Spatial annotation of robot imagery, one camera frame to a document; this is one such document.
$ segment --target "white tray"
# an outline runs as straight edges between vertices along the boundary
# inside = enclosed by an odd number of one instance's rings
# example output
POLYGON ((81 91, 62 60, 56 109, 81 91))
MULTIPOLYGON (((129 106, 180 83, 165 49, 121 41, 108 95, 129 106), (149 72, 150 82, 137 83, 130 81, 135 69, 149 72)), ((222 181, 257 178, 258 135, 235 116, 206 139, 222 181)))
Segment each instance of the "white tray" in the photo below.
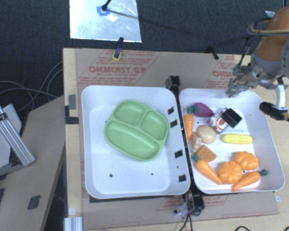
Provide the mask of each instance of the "white tray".
MULTIPOLYGON (((259 166, 256 170, 266 169, 268 175, 261 177, 257 183, 244 187, 240 191, 277 191, 283 188, 285 177, 266 116, 259 110, 259 105, 262 101, 257 94, 252 91, 245 91, 241 92, 235 98, 228 98, 224 90, 184 89, 180 93, 180 104, 183 116, 187 114, 187 107, 196 102, 206 104, 215 113, 219 113, 225 107, 232 108, 242 117, 242 120, 237 126, 234 128, 228 126, 220 135, 217 135, 214 143, 207 144, 207 147, 217 155, 216 159, 209 162, 209 165, 216 172, 222 162, 234 160, 236 152, 248 151, 256 155, 259 159, 259 166), (249 134, 253 137, 253 142, 252 144, 246 145, 227 144, 221 140, 222 135, 225 133, 249 134)), ((195 116, 194 131, 196 131, 197 126, 207 124, 207 120, 208 118, 195 116)), ((193 163, 193 173, 196 186, 204 193, 234 193, 231 190, 231 185, 218 185, 203 176, 196 169, 195 163, 193 163)))
POLYGON ((189 189, 190 177, 177 104, 166 88, 90 86, 82 93, 85 155, 85 185, 98 199, 181 195, 189 189), (112 148, 104 139, 106 120, 117 104, 136 100, 163 114, 177 125, 170 128, 159 156, 142 162, 112 148), (175 157, 175 152, 182 156, 175 157))

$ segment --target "black clip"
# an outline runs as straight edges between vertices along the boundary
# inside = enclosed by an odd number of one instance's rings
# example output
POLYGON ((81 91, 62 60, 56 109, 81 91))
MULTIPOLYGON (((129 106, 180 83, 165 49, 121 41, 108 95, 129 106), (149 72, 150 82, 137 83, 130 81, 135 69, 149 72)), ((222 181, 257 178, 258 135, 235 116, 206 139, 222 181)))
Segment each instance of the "black clip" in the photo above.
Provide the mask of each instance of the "black clip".
POLYGON ((123 41, 124 41, 124 38, 120 37, 117 42, 116 50, 112 54, 112 60, 114 60, 115 62, 120 60, 123 41))
POLYGON ((7 116, 6 113, 2 113, 2 114, 0 114, 0 121, 5 120, 6 118, 8 118, 8 116, 7 116))
POLYGON ((216 50, 212 46, 207 47, 207 49, 204 52, 205 53, 212 53, 215 60, 219 59, 219 56, 217 55, 216 50))

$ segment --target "yellow corn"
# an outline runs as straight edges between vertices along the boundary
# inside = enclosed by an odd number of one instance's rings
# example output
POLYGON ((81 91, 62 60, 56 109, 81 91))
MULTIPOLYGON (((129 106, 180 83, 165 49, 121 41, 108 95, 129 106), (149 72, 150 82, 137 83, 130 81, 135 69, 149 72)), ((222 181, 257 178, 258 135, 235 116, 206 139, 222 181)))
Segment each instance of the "yellow corn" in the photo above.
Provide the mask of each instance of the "yellow corn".
POLYGON ((246 134, 227 133, 223 135, 222 140, 229 144, 250 144, 252 137, 246 134))

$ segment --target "blue tape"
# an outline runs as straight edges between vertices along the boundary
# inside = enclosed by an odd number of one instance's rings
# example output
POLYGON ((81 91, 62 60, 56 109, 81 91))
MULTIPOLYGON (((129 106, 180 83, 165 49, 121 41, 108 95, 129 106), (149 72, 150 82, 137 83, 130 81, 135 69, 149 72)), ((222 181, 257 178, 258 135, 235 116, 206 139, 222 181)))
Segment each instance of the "blue tape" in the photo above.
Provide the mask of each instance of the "blue tape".
POLYGON ((110 10, 106 9, 106 11, 102 10, 102 6, 96 7, 96 10, 100 16, 105 16, 110 14, 110 10))

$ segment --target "black floor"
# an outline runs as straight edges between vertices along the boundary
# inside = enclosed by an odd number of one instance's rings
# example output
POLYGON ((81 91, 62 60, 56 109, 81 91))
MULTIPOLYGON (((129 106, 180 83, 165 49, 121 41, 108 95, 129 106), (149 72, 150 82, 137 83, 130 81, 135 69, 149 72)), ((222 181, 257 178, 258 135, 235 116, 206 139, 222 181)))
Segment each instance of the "black floor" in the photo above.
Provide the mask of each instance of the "black floor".
MULTIPOLYGON (((281 9, 283 0, 136 0, 142 43, 124 43, 124 49, 150 51, 204 52, 212 46, 219 53, 241 54, 246 28, 265 17, 264 11, 281 9)), ((115 48, 115 42, 76 40, 69 37, 69 0, 0 0, 0 92, 17 87, 63 94, 62 61, 66 47, 115 48)), ((13 103, 17 110, 31 98, 22 90, 0 94, 0 103, 13 103)), ((49 99, 41 94, 38 107, 49 99)), ((29 104, 21 117, 32 109, 29 104)), ((59 183, 51 210, 50 226, 57 224, 62 213, 59 183)))

